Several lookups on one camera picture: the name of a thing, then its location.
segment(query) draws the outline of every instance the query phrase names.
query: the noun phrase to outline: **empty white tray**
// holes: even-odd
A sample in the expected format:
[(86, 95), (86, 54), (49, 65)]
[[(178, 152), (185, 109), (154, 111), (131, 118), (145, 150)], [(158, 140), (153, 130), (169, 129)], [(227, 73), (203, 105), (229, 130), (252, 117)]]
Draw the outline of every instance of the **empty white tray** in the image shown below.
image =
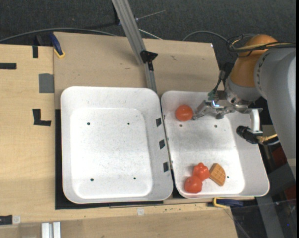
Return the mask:
[(158, 95), (69, 87), (61, 96), (63, 190), (74, 203), (164, 200), (173, 190)]
[[(216, 120), (215, 115), (187, 122), (176, 119), (178, 106), (187, 104), (195, 110), (205, 99), (205, 92), (169, 91), (162, 95), (165, 130), (178, 192), (186, 198), (265, 195), (269, 181), (258, 145), (236, 134), (238, 126), (250, 126), (248, 114), (234, 112), (220, 120)], [(224, 185), (218, 186), (208, 178), (200, 193), (187, 193), (184, 182), (199, 162), (208, 168), (219, 163), (227, 176)]]

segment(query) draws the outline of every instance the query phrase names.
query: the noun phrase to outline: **red toy tomato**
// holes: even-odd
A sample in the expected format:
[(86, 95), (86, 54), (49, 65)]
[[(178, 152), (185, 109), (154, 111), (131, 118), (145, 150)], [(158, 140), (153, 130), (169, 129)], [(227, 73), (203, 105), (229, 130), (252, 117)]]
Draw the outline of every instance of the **red toy tomato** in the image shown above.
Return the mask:
[(202, 181), (197, 176), (188, 177), (184, 183), (184, 190), (189, 193), (199, 193), (202, 190)]
[(192, 174), (201, 179), (201, 181), (206, 180), (210, 177), (210, 172), (207, 166), (205, 166), (202, 162), (198, 165), (194, 166)]
[(193, 110), (188, 105), (177, 107), (175, 116), (179, 121), (189, 121), (193, 117)]

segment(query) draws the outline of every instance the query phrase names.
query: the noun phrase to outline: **black mat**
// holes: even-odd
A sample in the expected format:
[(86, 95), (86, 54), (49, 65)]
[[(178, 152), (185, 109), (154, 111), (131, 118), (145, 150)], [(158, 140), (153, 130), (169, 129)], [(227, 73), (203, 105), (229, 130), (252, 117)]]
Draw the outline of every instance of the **black mat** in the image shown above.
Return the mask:
[(142, 201), (122, 203), (97, 203), (97, 204), (75, 204), (67, 199), (62, 188), (62, 144), (61, 144), (61, 110), (55, 110), (56, 118), (56, 197), (55, 209), (83, 209), (104, 206), (132, 206), (132, 205), (157, 205), (163, 201)]

